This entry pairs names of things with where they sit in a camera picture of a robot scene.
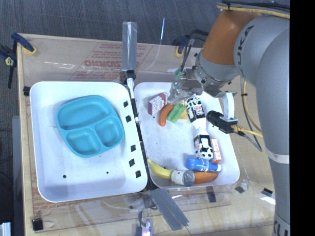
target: gray robot arm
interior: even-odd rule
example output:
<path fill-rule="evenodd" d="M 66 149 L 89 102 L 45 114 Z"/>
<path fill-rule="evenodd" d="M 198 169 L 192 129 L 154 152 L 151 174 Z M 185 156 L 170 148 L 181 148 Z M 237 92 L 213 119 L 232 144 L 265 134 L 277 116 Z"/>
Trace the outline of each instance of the gray robot arm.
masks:
<path fill-rule="evenodd" d="M 272 235 L 289 236 L 289 19 L 243 15 L 243 12 L 223 13 L 225 15 L 218 18 L 219 23 L 215 22 L 212 29 L 217 28 L 220 36 L 210 31 L 196 66 L 184 69 L 182 80 L 172 87 L 171 99 L 173 103 L 180 102 L 188 94 L 201 91 L 221 97 L 220 88 L 238 75 L 256 87 L 258 115 L 275 185 Z M 234 23 L 241 17 L 241 22 Z M 230 29 L 235 31 L 230 35 L 222 33 Z"/>

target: gray carpet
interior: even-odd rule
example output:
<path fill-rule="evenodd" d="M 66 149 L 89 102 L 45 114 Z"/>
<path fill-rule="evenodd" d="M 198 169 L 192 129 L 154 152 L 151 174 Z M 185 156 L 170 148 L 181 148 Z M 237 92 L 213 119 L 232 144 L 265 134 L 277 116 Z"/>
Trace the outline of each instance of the gray carpet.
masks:
<path fill-rule="evenodd" d="M 162 44 L 194 29 L 209 31 L 221 0 L 0 0 L 0 44 L 12 48 L 13 32 L 121 41 L 122 22 L 138 24 L 138 42 Z M 260 2 L 262 0 L 239 0 Z M 272 0 L 290 5 L 290 0 Z M 195 41 L 196 47 L 202 41 Z M 16 71 L 7 87 L 9 69 L 0 60 L 0 223 L 13 220 L 12 117 L 18 115 Z"/>

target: toy carrot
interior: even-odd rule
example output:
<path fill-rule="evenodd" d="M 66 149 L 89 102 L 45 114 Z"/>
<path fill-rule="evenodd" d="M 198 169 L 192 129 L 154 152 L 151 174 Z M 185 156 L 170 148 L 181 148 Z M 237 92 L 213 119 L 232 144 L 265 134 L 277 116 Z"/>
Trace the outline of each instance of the toy carrot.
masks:
<path fill-rule="evenodd" d="M 218 173 L 215 172 L 194 172 L 195 175 L 195 181 L 193 183 L 204 183 L 210 180 L 214 180 L 217 176 Z"/>
<path fill-rule="evenodd" d="M 172 111 L 173 108 L 174 108 L 174 105 L 172 104 L 166 104 L 162 108 L 161 113 L 159 115 L 159 119 L 158 119 L 158 123 L 161 127 L 164 127 L 166 125 L 166 117 L 169 114 L 169 112 Z"/>

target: yellow banana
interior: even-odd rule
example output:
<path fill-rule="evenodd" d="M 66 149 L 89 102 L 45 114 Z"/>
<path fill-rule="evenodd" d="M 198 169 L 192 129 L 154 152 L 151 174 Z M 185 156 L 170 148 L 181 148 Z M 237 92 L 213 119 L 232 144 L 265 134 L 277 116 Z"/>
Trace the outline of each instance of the yellow banana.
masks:
<path fill-rule="evenodd" d="M 164 179 L 171 179 L 171 174 L 172 174 L 173 170 L 167 170 L 167 169 L 161 167 L 160 165 L 152 162 L 151 159 L 148 159 L 148 162 L 149 162 L 149 164 L 151 166 L 150 167 L 151 171 L 155 175 L 157 175 L 157 176 L 159 176 L 161 178 L 164 178 Z"/>

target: blue divided plate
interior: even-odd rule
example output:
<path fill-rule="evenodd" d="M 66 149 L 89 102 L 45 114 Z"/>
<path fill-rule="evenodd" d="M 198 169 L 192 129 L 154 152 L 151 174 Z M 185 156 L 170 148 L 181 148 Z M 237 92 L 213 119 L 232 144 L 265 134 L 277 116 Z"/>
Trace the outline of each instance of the blue divided plate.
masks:
<path fill-rule="evenodd" d="M 81 157 L 108 151 L 121 143 L 125 136 L 116 111 L 98 95 L 63 104 L 57 111 L 56 122 L 65 143 Z"/>

